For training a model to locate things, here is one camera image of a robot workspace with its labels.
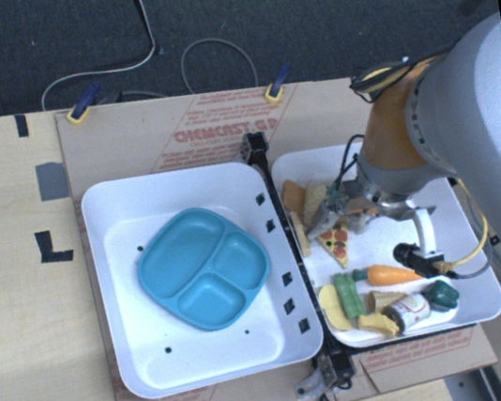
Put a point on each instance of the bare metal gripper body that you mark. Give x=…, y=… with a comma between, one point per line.
x=389, y=206

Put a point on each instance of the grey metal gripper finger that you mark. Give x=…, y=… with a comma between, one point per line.
x=325, y=219
x=361, y=222

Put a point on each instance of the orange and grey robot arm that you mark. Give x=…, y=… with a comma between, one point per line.
x=459, y=112

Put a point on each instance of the beige bread slice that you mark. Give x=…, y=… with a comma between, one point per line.
x=314, y=198

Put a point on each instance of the white plastic tray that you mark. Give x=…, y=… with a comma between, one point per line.
x=126, y=311
x=381, y=239

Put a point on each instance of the pizza slice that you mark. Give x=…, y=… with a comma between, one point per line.
x=339, y=246

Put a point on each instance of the brown bread slice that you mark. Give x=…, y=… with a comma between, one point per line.
x=293, y=194

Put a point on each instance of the orange carrot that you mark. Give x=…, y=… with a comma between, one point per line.
x=389, y=274

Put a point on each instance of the green asparagus bundle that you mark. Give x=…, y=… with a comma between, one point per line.
x=348, y=295

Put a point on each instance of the tan ice cream cone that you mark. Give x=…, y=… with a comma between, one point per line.
x=381, y=300

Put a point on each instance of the pale yellow banana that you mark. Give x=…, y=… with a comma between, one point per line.
x=331, y=307

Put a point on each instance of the small white and red can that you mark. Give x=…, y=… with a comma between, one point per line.
x=409, y=311

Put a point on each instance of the dark green pepper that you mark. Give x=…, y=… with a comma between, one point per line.
x=442, y=295

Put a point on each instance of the blue divided plate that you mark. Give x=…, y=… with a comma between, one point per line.
x=183, y=253

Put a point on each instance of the brown cardboard board, red print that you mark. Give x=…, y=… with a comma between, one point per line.
x=126, y=139

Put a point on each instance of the black cylinder on white bracket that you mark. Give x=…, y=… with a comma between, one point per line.
x=420, y=256

